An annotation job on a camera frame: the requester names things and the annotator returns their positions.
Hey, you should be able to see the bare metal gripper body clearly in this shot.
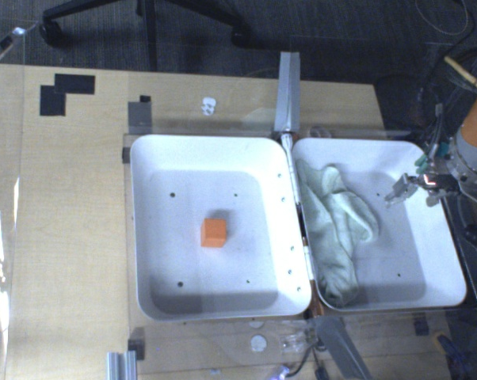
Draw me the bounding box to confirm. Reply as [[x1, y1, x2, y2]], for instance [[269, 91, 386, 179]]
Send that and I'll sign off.
[[417, 161, 477, 206]]

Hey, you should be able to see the white plastic tray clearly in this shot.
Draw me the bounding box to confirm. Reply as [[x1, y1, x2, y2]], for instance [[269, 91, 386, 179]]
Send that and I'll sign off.
[[292, 137, 468, 312], [129, 134, 313, 323]]

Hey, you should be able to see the pale green cloth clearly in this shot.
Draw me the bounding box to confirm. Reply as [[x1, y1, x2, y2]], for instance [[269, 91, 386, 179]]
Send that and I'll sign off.
[[295, 158, 381, 309]]

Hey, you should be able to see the orange cube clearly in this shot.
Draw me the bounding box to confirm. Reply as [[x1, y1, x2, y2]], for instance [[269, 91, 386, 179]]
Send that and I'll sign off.
[[200, 218, 228, 249]]

